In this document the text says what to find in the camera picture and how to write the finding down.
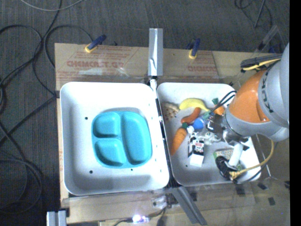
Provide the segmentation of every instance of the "orange carrot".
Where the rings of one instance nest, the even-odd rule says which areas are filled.
[[[220,106],[213,111],[215,114],[222,115],[225,112],[225,108]]]
[[[174,139],[173,139],[173,144],[170,148],[170,154],[174,155],[175,152],[179,149],[181,143],[183,142],[183,140],[185,139],[187,135],[187,130],[183,127],[179,128],[175,135],[174,135]]]
[[[201,108],[200,107],[194,108],[194,110],[193,110],[193,112],[192,112],[191,115],[186,116],[186,117],[184,117],[184,118],[181,119],[181,123],[184,123],[184,122],[186,122],[188,124],[192,123],[196,118],[198,118],[200,112],[201,112]]]

